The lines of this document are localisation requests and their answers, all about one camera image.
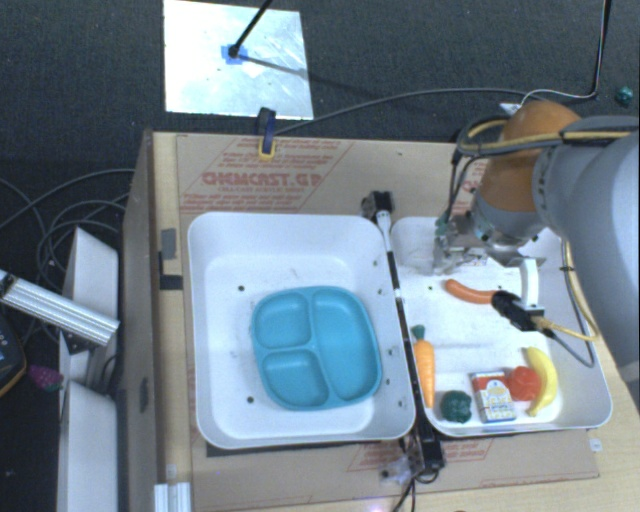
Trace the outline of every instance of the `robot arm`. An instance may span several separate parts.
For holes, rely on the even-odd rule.
[[[621,126],[630,133],[613,142],[589,140],[590,133]],[[468,247],[480,245],[500,263],[517,265],[518,248],[551,228],[572,248],[589,308],[637,405],[638,119],[579,119],[561,105],[532,102],[506,123],[502,140],[560,131],[576,135],[574,143],[491,158],[470,216],[449,220],[444,252],[466,237]]]

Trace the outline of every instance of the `orange carrot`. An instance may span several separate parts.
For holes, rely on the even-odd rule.
[[[413,344],[416,356],[420,389],[428,408],[433,408],[436,388],[436,356],[433,345],[426,340],[418,340]]]
[[[482,291],[468,288],[455,279],[447,279],[444,287],[454,297],[474,304],[491,304],[493,294],[496,293],[495,290]]]

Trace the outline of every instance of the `white plastic tub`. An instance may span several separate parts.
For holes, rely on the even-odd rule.
[[[435,221],[435,218],[404,218],[392,231],[407,322],[409,327],[424,325],[425,338],[435,349],[435,407],[427,409],[433,426],[452,437],[468,437],[595,428],[608,421],[611,395],[597,356],[595,367],[589,369],[542,334],[520,332],[490,305],[463,302],[444,289],[444,281],[452,277],[471,288],[494,290],[501,287],[519,295],[518,268],[504,268],[487,260],[483,266],[460,267],[450,276],[430,275]],[[577,328],[564,276],[559,270],[562,266],[559,238],[544,231],[536,243],[528,244],[521,252],[547,258],[539,270],[539,303],[555,322]],[[566,335],[561,337],[583,358],[589,359],[583,341]],[[467,423],[454,423],[442,417],[439,404],[446,391],[461,390],[473,396],[472,373],[508,372],[519,365],[527,366],[524,348],[529,346],[549,355],[557,368],[559,391],[551,405],[536,417],[530,417],[526,413],[529,403],[515,402],[515,421],[485,424],[480,419],[474,398],[473,415]]]
[[[413,425],[402,335],[382,236],[355,216],[207,213],[188,233],[196,416],[213,445],[238,449],[396,439]],[[364,304],[378,340],[382,380],[354,405],[292,411],[267,395],[250,325],[265,296],[338,286]]]

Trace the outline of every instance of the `dark green vegetable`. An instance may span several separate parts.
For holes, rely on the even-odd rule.
[[[440,402],[445,420],[466,423],[471,418],[471,397],[464,391],[447,391]]]

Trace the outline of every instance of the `black floor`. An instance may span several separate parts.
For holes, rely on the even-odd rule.
[[[218,2],[258,6],[259,1]],[[498,87],[585,94],[594,72],[602,3],[597,0],[303,2],[301,12],[316,116],[418,89]],[[637,95],[640,3],[613,2],[600,94],[570,102],[583,116],[638,115],[614,100]],[[35,199],[95,171],[135,165],[144,128],[250,133],[248,118],[164,111],[160,0],[3,0],[0,2],[0,178]],[[463,124],[496,113],[505,94],[450,94],[396,101],[310,125],[300,136],[447,141]],[[67,205],[125,194],[130,176],[91,178],[39,203],[47,225]],[[42,233],[31,212],[0,182],[0,268],[38,279]],[[85,217],[97,205],[65,219]],[[121,214],[97,217],[118,226]],[[118,236],[89,231],[117,246]],[[65,244],[58,249],[60,259]],[[50,269],[53,284],[62,273]],[[22,336],[27,319],[7,312]],[[56,367],[57,346],[41,331],[26,345],[31,364]],[[55,509],[57,396],[27,378],[0,398],[0,511]]]

